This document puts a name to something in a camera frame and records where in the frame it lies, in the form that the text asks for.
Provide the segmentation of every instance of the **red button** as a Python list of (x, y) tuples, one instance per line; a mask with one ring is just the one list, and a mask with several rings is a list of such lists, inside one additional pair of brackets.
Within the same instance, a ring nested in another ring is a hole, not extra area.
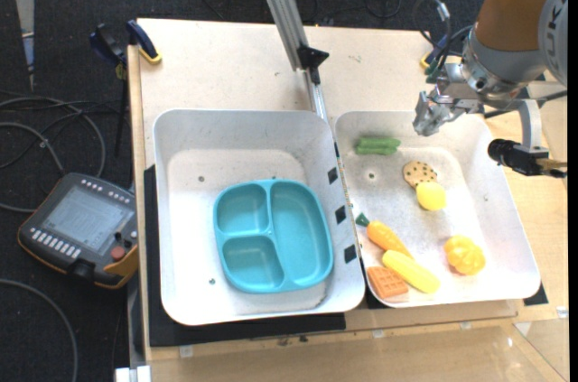
[(117, 262), (123, 259), (126, 255), (126, 251), (121, 246), (116, 246), (110, 251), (110, 255), (112, 256), (112, 259)]

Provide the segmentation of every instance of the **black floor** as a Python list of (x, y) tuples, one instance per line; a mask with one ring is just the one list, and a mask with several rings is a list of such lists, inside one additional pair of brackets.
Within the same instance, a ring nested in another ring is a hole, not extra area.
[[(306, 24), (424, 29), (434, 38), (444, 30), (432, 7), (421, 8), (416, 26), (412, 12), (417, 0), (297, 1)], [(472, 24), (483, 2), (442, 1), (454, 30)], [(127, 126), (118, 155), (114, 152), (122, 82), (114, 68), (90, 49), (89, 35), (105, 23), (118, 41), (126, 43), (124, 24), (137, 17), (272, 22), (265, 0), (35, 0), (35, 97), (22, 101), (17, 98), (32, 92), (16, 3), (0, 0), (0, 123), (45, 129), (66, 172), (98, 173), (130, 186)], [(55, 101), (74, 102), (94, 121), (106, 144), (104, 161), (94, 130), (82, 119), (63, 118), (69, 108), (47, 107)], [(33, 209), (58, 177), (54, 161), (34, 136), (21, 128), (0, 127), (0, 203)], [(78, 380), (112, 380), (114, 368), (129, 365), (126, 291), (71, 281), (25, 254), (16, 243), (16, 231), (27, 216), (0, 209), (0, 278), (45, 293), (62, 309), (78, 342)], [(0, 379), (70, 380), (72, 347), (59, 314), (29, 290), (13, 284), (0, 284), (0, 289)]]

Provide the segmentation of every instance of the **yellow ball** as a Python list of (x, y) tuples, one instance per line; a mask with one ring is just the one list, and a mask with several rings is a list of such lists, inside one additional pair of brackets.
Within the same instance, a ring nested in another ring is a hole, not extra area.
[(445, 207), (445, 189), (438, 182), (421, 182), (415, 187), (417, 201), (426, 210)]

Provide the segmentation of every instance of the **black bracket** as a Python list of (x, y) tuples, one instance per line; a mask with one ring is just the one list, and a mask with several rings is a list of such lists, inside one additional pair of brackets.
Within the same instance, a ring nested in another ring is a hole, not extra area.
[(322, 80), (319, 77), (319, 66), (329, 58), (329, 53), (321, 50), (316, 50), (310, 46), (302, 45), (297, 49), (299, 61), (304, 69), (309, 70), (311, 82), (319, 85)]

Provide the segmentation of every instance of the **yellow toy pepper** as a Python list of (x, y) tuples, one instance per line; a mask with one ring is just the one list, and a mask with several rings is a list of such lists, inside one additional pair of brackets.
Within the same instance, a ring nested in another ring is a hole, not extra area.
[(463, 275), (476, 275), (486, 265), (481, 247), (466, 236), (452, 236), (443, 245), (443, 250), (448, 263)]

